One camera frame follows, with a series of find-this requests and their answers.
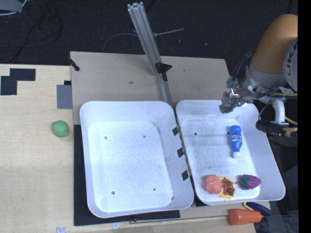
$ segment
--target bottle cap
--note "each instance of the bottle cap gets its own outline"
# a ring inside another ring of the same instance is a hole
[[[239,134],[241,131],[242,128],[239,125],[232,125],[229,129],[230,134]]]
[[[240,157],[240,152],[233,152],[233,158],[237,159]]]

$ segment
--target water bottle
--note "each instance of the water bottle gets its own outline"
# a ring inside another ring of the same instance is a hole
[[[230,133],[230,144],[233,148],[233,158],[240,157],[240,148],[242,146],[242,129],[239,125],[233,125],[229,129]]]

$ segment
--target metal rod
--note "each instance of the metal rod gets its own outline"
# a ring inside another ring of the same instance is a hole
[[[166,34],[166,33],[174,33],[174,32],[181,31],[181,30],[184,30],[184,29],[176,29],[176,30],[163,32],[163,33],[155,33],[155,37],[157,37],[158,35],[162,35],[162,34]]]

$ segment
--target toy food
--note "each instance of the toy food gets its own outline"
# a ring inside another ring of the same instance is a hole
[[[222,187],[223,182],[215,174],[208,175],[205,179],[205,190],[210,193],[219,194],[222,191]]]
[[[64,121],[56,121],[52,123],[52,131],[58,137],[65,137],[69,134],[69,126]]]
[[[240,185],[244,190],[254,189],[259,186],[261,180],[253,175],[244,174],[241,177]]]
[[[236,194],[236,188],[233,180],[227,176],[220,176],[219,179],[222,180],[223,187],[218,195],[225,200],[229,200],[234,197]]]

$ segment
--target black mount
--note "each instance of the black mount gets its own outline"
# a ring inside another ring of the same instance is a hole
[[[164,81],[167,81],[166,72],[168,70],[170,70],[172,68],[172,66],[168,65],[168,64],[161,63],[161,62],[157,62],[155,64],[155,67],[156,67],[157,72],[162,74],[162,79]]]

